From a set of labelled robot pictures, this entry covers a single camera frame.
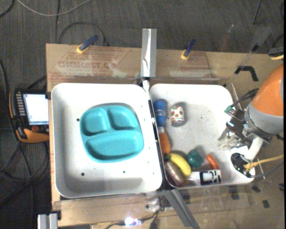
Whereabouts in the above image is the yellow banana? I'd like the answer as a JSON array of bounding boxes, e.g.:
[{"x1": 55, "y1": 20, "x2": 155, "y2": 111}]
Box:
[{"x1": 164, "y1": 153, "x2": 192, "y2": 178}]

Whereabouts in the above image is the white plastic tray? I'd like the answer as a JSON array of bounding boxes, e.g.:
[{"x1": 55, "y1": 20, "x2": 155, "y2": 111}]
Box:
[
  {"x1": 51, "y1": 83, "x2": 163, "y2": 199},
  {"x1": 148, "y1": 83, "x2": 256, "y2": 190}
]

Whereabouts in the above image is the blue divided plate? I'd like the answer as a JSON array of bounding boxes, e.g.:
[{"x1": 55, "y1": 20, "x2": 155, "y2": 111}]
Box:
[{"x1": 79, "y1": 104, "x2": 144, "y2": 163}]

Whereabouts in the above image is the orange carrot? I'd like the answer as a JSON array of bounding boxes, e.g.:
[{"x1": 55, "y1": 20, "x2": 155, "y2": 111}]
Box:
[{"x1": 157, "y1": 126, "x2": 172, "y2": 155}]

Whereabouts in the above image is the white carton with black print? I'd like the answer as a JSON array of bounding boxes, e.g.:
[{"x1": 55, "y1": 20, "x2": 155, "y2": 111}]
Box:
[{"x1": 188, "y1": 169, "x2": 223, "y2": 186}]

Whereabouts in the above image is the white can with red print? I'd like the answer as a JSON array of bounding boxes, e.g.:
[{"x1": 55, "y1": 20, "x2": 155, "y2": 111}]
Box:
[{"x1": 169, "y1": 105, "x2": 186, "y2": 127}]

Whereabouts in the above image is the blue bottle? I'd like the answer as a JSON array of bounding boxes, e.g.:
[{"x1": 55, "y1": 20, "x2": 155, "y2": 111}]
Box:
[{"x1": 153, "y1": 99, "x2": 168, "y2": 128}]

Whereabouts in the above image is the brown cardboard board, red print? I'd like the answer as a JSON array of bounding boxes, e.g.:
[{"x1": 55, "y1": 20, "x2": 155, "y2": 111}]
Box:
[{"x1": 45, "y1": 43, "x2": 285, "y2": 228}]

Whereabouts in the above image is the green round toy vegetable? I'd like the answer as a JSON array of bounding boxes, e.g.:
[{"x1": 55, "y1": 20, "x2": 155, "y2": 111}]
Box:
[{"x1": 186, "y1": 149, "x2": 204, "y2": 169}]

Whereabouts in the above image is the black cylinder on white bracket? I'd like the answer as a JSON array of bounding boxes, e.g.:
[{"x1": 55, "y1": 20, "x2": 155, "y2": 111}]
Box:
[{"x1": 230, "y1": 136, "x2": 264, "y2": 177}]

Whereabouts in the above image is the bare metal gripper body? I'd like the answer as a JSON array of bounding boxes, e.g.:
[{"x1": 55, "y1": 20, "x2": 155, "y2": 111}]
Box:
[{"x1": 225, "y1": 108, "x2": 273, "y2": 148}]

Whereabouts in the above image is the small orange sausage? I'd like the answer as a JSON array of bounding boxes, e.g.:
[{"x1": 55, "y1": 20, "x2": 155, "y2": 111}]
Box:
[{"x1": 205, "y1": 154, "x2": 220, "y2": 170}]

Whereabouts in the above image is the pink and brown can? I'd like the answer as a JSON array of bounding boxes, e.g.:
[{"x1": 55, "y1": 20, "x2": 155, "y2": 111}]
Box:
[{"x1": 164, "y1": 161, "x2": 185, "y2": 187}]

